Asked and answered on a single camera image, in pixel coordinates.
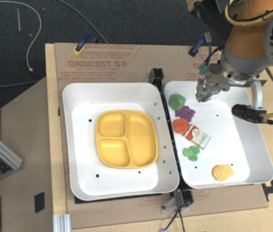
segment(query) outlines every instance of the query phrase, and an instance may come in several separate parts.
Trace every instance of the dark background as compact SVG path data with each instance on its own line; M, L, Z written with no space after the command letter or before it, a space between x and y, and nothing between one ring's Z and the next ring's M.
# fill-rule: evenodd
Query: dark background
M86 31L98 35L78 13L58 0L8 0L30 5L41 16L42 30L29 52L39 20L28 7L0 3L0 86L35 82L45 77L45 44L77 43ZM215 0L204 0L212 22L222 38L202 23L186 0L63 0L78 9L112 44L194 45L205 30L212 34L212 45L225 44L231 25L219 13ZM18 30L19 9L21 31ZM99 36L99 43L104 43ZM0 87L0 108L34 83Z

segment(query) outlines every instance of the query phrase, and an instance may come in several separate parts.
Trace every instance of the robotic end effector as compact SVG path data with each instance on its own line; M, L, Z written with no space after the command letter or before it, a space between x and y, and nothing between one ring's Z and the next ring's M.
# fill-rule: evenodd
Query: robotic end effector
M198 79L196 99L206 102L212 95L228 91L231 86L251 87L253 105L249 109L253 109L258 117L259 113L265 112L262 86L266 81L254 78L273 66L273 0L246 0L236 20L231 19L228 12L233 1L230 0L226 7L225 16L234 26L226 45L219 49L222 51L221 60L200 68L200 74L205 77ZM264 123L259 119L246 120Z

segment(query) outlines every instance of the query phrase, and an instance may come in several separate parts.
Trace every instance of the white tray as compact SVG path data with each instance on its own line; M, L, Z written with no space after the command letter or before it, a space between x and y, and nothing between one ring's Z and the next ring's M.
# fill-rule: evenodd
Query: white tray
M190 161L182 153L193 145L181 134L174 133L182 176L186 184L196 189L221 186L266 183L273 179L273 166L258 124L235 117L231 109L235 104L250 105L245 88L231 87L228 92L213 95L210 101L196 100L197 82L172 81L165 85L168 101L177 93L186 98L186 104L195 110L191 123L204 131L211 139L198 154L197 161ZM168 107L171 121L177 119L175 111ZM234 175L225 181L217 181L212 175L215 165L232 164Z
M79 199L92 201L172 192L179 175L158 89L149 83L74 83L63 93L71 189ZM118 169L100 160L95 122L106 111L127 109L147 113L158 140L158 158L140 169Z

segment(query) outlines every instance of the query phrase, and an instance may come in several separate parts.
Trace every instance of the yellow plate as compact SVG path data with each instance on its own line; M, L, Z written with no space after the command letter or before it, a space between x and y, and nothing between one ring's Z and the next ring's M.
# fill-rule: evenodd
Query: yellow plate
M154 123L140 111L102 113L96 124L96 144L101 161L114 168L144 168L158 157Z

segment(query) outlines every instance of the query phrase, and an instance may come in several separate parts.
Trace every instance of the yellow waffle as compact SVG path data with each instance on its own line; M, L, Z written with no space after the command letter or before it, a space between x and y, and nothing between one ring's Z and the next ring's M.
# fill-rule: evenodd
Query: yellow waffle
M230 165L217 165L213 168L212 174L215 180L224 181L234 173Z

